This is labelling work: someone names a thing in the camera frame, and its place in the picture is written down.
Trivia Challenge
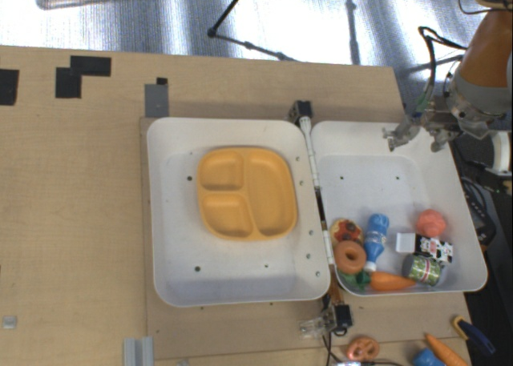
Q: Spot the orange divided plate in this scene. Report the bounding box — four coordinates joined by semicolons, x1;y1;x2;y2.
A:
196;147;299;243

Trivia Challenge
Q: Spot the white plastic tray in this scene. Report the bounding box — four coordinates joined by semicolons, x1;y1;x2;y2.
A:
310;119;489;297
146;117;332;308

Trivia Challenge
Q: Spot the orange carrot with green leaves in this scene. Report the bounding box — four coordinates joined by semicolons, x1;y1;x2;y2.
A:
339;270;418;292

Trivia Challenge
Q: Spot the brown toy doughnut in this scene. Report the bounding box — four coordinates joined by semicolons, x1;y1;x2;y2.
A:
333;239;368;276

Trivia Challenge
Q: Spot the toy pizza slice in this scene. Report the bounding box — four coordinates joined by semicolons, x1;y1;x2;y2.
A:
329;217;364;246

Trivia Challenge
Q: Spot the brown toy pretzel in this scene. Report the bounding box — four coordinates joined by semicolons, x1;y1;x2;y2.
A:
345;335;381;362

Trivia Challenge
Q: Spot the white cube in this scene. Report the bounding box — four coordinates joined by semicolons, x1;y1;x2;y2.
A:
395;231;417;254

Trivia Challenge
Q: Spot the green and grey can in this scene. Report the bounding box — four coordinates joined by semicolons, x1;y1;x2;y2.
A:
401;253;446;288

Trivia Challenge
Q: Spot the black and white milk carton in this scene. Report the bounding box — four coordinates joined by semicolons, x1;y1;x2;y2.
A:
414;233;455;265

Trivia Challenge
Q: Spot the pink rounded toy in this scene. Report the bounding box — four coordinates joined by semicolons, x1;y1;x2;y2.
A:
415;208;447;238

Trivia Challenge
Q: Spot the orange toy carrot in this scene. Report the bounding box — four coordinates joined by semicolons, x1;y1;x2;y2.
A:
424;332;470;366

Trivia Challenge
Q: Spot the thin black and white rod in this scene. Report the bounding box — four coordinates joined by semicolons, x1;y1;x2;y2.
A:
298;115;345;308

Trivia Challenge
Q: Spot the black block with thin wires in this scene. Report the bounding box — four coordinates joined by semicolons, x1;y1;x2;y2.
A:
333;304;355;336
289;100;314;123

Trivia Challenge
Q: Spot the blue rounded toy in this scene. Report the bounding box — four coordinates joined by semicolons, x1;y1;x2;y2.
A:
412;347;445;366

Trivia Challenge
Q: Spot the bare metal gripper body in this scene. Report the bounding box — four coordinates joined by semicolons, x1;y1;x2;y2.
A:
417;95;505;140

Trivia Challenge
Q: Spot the blue plastic bottle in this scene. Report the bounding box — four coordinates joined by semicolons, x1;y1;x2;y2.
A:
362;213;390;273

